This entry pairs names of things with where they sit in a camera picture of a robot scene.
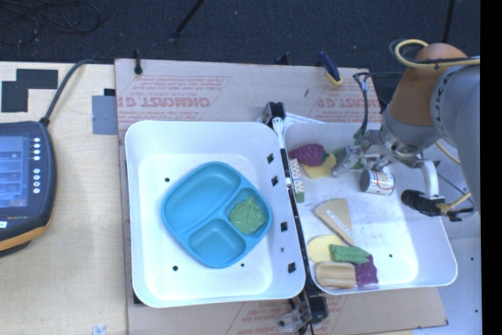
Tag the blue divided plate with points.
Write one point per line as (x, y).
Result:
(204, 196)

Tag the yellow toy fruit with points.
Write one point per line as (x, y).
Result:
(319, 169)

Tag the white plastic tray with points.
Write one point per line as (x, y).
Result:
(157, 145)
(384, 231)

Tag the yellow cheese wedge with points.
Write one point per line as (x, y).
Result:
(335, 213)

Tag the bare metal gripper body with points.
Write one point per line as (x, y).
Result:
(376, 153)

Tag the black cylinder on white bracket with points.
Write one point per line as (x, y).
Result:
(421, 202)

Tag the brown cardboard board red print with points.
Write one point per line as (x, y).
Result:
(235, 94)

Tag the white printed paper slip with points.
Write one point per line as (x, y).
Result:
(304, 118)

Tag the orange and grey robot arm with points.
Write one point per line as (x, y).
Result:
(455, 106)

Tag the small white can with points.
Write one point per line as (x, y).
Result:
(378, 182)

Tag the thin black and white rod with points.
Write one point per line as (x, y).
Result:
(292, 192)

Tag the purple grapes with green stem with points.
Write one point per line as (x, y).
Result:
(308, 154)

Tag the yellow round slice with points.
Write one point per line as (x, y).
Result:
(318, 247)

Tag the small white orange green carton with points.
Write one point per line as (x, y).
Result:
(297, 178)

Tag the tan bread loaf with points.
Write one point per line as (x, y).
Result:
(335, 274)

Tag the green lettuce leaf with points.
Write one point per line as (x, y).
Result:
(247, 215)

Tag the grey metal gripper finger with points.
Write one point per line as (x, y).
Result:
(346, 165)
(353, 151)

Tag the green beans bundle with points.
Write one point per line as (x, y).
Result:
(349, 254)

